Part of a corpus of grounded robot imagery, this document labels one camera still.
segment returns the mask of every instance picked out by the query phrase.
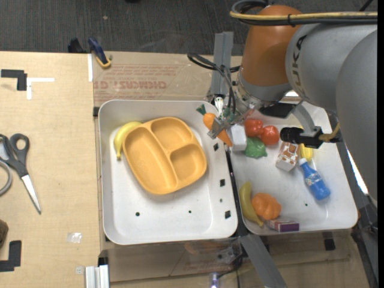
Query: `yellow banana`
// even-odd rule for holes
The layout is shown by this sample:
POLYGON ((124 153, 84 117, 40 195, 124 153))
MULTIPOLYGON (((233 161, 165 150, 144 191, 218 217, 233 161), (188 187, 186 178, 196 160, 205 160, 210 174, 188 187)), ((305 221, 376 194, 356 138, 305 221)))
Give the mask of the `yellow banana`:
POLYGON ((257 216, 256 211, 251 204, 251 183, 249 181, 241 186, 239 190, 239 198, 243 216, 250 221, 256 222, 262 227, 264 222, 257 216))
POLYGON ((307 162, 312 160, 313 157, 313 149, 309 147, 305 147, 303 143, 299 145, 300 156, 301 158, 307 159, 307 162))
POLYGON ((125 134, 141 124, 141 122, 128 122, 124 126, 122 126, 116 133, 115 138, 113 139, 113 145, 115 147, 116 157, 118 160, 121 159, 122 141, 125 137, 125 134))

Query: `scissor handle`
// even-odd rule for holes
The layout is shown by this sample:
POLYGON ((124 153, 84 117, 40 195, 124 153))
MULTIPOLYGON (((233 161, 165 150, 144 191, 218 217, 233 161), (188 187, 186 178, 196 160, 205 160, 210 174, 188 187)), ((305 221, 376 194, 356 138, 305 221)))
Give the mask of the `scissor handle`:
POLYGON ((17 155, 17 159, 24 165, 26 165, 26 153, 29 149, 29 138, 21 133, 15 133, 10 137, 10 144, 12 146, 13 151, 17 155), (24 141, 24 148, 20 149, 17 147, 17 143, 19 140, 24 141))
MULTIPOLYGON (((15 134, 15 135, 13 135, 13 136, 16 136, 16 137, 13 139, 14 144, 16 144, 17 141, 19 140, 19 139, 17 138, 18 135, 19 135, 19 134, 15 134)), ((26 142, 25 142, 25 147, 24 147, 23 149, 19 149, 19 148, 17 148, 17 146, 16 146, 16 150, 15 150, 15 151, 13 150, 13 146, 12 146, 12 144, 11 144, 11 141, 9 140, 9 138, 8 138, 7 136, 5 136, 5 135, 3 135, 3 134, 0 134, 0 139, 2 139, 2 141, 3 141, 4 148, 5 148, 5 152, 6 152, 7 156, 8 156, 7 159, 4 159, 4 158, 2 158, 2 157, 0 156, 0 160, 2 160, 3 162, 7 163, 9 166, 13 167, 13 168, 17 171, 17 173, 19 174, 20 177, 27 175, 27 174, 28 174, 28 171, 27 171, 27 169, 26 169, 26 167, 25 167, 25 163, 22 163, 21 161, 19 161, 19 160, 15 157, 14 153, 15 153, 17 156, 18 156, 18 154, 21 153, 21 154, 22 154, 22 159, 23 159, 23 158, 24 158, 24 159, 26 158, 26 151, 27 151, 28 148, 29 148, 29 140, 28 140, 28 138, 27 138, 27 140, 25 140, 25 141, 26 141, 26 142)))

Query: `blue bottle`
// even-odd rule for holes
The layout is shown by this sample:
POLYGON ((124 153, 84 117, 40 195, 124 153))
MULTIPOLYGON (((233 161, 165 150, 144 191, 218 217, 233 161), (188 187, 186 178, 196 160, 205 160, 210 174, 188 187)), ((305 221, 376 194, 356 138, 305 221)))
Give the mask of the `blue bottle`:
POLYGON ((298 163, 304 173, 304 181, 308 185, 308 188, 311 190, 315 199, 322 200, 331 195, 331 192, 324 184, 322 177, 316 170, 308 165, 307 159, 301 158, 298 163))

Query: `yellow cable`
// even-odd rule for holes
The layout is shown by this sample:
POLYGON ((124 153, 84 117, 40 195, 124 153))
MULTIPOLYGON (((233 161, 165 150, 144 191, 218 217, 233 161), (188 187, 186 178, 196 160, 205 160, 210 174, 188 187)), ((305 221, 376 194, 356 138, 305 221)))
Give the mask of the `yellow cable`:
POLYGON ((323 133, 319 136, 319 140, 324 142, 329 142, 331 139, 333 139, 336 134, 338 133, 340 129, 340 123, 338 122, 335 129, 332 131, 332 133, 323 133))
MULTIPOLYGON (((245 20, 288 20, 288 16, 281 15, 257 15, 257 14, 241 14, 231 11, 231 17, 245 19, 245 20)), ((338 17, 376 17, 377 12, 330 12, 330 13, 308 13, 308 14, 292 14, 289 16, 290 20, 298 19, 327 19, 338 17)))

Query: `gray carpet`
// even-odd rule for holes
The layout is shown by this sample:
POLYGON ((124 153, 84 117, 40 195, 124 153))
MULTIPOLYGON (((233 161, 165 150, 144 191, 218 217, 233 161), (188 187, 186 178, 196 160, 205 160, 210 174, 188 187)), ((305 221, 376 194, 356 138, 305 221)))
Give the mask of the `gray carpet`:
MULTIPOLYGON (((0 50, 66 52, 77 37, 104 50, 212 54, 214 35, 234 32, 241 55, 248 26, 229 16, 238 0, 0 0, 0 50)), ((358 11, 367 0, 270 0, 302 12, 358 11)), ((374 0, 367 10, 377 10, 374 0)))

